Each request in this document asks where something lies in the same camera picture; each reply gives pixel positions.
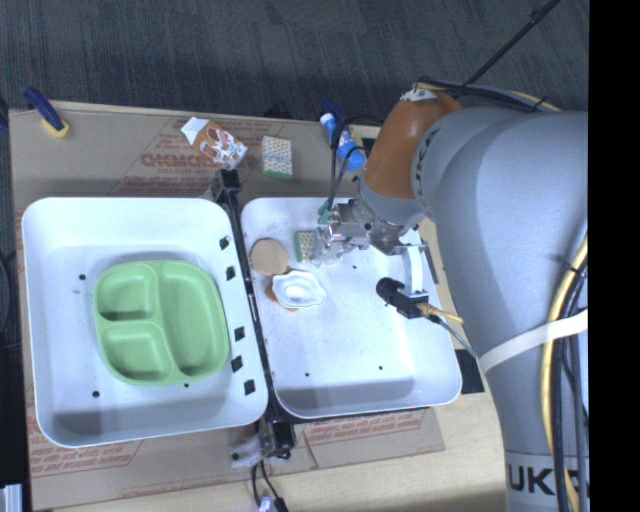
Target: blue bottle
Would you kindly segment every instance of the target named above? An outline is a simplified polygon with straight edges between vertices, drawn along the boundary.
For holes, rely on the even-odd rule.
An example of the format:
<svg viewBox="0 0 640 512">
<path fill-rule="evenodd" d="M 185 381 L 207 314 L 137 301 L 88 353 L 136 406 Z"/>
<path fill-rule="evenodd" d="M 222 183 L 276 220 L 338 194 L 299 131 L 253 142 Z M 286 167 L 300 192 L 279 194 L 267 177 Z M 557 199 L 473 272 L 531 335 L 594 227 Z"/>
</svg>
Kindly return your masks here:
<svg viewBox="0 0 640 512">
<path fill-rule="evenodd" d="M 329 144 L 331 144 L 331 136 L 333 134 L 333 130 L 336 128 L 336 121 L 333 118 L 332 114 L 325 114 L 320 118 L 320 123 L 327 129 L 329 132 Z M 348 129 L 342 130 L 340 134 L 340 142 L 338 143 L 338 149 L 336 153 L 340 160 L 344 160 L 351 148 L 356 147 L 356 143 L 351 138 L 351 134 Z M 362 154 L 360 150 L 355 150 L 349 156 L 349 161 L 347 162 L 347 170 L 349 172 L 354 172 L 360 169 L 366 162 L 366 158 Z"/>
</svg>

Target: cardboard box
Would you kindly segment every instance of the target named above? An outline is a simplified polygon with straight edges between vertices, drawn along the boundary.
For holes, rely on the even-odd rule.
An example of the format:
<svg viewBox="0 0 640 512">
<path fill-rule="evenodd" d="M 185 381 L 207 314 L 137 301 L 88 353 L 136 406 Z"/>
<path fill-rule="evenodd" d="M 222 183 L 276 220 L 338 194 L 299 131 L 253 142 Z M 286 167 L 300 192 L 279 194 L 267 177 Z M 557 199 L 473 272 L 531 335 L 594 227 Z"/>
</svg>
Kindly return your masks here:
<svg viewBox="0 0 640 512">
<path fill-rule="evenodd" d="M 71 125 L 53 138 L 35 111 L 12 112 L 11 141 L 20 306 L 24 333 L 31 490 L 36 510 L 88 504 L 173 490 L 243 481 L 249 470 L 230 469 L 227 447 L 248 439 L 253 427 L 146 439 L 71 450 L 40 432 L 33 400 L 31 346 L 20 221 L 37 199 L 50 196 L 198 197 L 215 177 L 213 165 L 180 133 L 193 115 L 145 109 L 54 102 Z M 238 171 L 241 205 L 273 197 L 324 196 L 329 189 L 330 151 L 318 123 L 210 116 L 249 148 Z M 296 177 L 270 180 L 259 172 L 264 135 L 304 148 Z M 345 184 L 343 193 L 353 192 Z M 444 449 L 433 409 L 307 423 L 296 426 L 290 461 L 274 464 L 288 474 Z"/>
</svg>

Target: white strap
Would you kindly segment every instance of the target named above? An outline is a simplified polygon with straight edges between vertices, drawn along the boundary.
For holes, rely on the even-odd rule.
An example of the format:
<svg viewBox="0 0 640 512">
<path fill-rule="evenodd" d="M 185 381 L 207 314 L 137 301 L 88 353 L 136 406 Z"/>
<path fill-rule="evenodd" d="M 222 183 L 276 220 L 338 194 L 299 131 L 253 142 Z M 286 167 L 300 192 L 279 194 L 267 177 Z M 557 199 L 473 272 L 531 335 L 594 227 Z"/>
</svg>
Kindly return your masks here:
<svg viewBox="0 0 640 512">
<path fill-rule="evenodd" d="M 588 311 L 588 309 L 584 309 L 575 316 L 543 324 L 540 327 L 536 327 L 524 334 L 505 341 L 478 359 L 480 368 L 483 373 L 486 374 L 494 366 L 538 345 L 542 345 L 545 341 L 565 338 L 566 336 L 573 336 L 574 334 L 585 331 L 589 326 Z"/>
</svg>

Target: gray floor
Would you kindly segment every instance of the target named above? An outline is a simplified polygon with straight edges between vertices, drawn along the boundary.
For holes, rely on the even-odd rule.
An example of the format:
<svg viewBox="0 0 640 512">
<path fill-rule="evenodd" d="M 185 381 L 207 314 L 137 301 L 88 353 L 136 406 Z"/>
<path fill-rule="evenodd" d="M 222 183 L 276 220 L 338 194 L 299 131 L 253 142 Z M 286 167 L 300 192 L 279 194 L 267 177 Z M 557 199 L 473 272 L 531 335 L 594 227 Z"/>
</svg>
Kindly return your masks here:
<svg viewBox="0 0 640 512">
<path fill-rule="evenodd" d="M 12 108 L 32 85 L 52 99 L 258 116 L 282 101 L 299 119 L 327 97 L 385 117 L 418 76 L 469 78 L 544 3 L 2 0 L 0 92 Z M 561 1 L 478 83 L 587 109 L 589 9 Z M 0 135 L 3 254 L 9 157 Z"/>
</svg>

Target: green divided plate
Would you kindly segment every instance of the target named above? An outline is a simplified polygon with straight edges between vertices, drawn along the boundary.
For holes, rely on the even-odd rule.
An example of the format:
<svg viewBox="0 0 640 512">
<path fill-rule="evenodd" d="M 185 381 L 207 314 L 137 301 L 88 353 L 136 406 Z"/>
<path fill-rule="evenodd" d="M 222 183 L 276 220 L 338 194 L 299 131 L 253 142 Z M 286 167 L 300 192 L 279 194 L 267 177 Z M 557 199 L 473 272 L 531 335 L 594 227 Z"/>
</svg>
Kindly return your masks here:
<svg viewBox="0 0 640 512">
<path fill-rule="evenodd" d="M 218 288 L 185 261 L 123 263 L 96 283 L 93 309 L 102 358 L 131 384 L 169 384 L 218 371 L 229 336 Z"/>
</svg>

